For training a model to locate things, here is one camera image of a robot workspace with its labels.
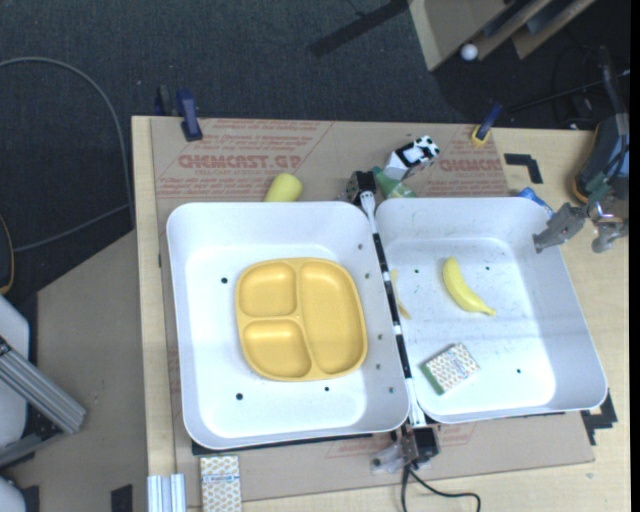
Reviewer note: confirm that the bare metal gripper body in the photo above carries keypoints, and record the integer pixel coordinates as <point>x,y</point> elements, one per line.
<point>612,207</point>

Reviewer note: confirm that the brown cardboard board red print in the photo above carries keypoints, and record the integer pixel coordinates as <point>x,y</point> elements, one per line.
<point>240,150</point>

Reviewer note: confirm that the black and white carton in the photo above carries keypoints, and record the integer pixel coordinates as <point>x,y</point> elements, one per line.
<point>410,155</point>

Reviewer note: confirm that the orange patterned carton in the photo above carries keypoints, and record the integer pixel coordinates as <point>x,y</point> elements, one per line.
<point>220,482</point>

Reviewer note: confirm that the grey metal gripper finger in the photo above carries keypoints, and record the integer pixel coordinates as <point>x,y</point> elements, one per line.
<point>562,225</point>
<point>607,237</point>

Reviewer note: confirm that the yellow cylinder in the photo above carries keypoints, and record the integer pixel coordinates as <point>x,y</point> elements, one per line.
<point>282,189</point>

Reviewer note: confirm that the thin black and white rod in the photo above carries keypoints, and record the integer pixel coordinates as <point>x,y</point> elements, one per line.
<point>390,295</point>

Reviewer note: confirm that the yellow banana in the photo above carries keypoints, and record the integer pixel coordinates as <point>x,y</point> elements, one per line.
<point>460,287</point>

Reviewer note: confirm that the blue packet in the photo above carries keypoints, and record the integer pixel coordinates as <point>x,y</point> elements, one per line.
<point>537,199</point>

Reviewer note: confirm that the white plastic tray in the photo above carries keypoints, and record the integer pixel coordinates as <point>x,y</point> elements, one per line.
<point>530,320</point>
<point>210,320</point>

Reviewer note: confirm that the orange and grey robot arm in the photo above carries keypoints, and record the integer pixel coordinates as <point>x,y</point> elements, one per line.
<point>605,155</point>

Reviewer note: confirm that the yellow divided plate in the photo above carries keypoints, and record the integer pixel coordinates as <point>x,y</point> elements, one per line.
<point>327,310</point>

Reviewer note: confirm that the green bottle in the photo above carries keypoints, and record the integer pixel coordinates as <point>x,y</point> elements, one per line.
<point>392,186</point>

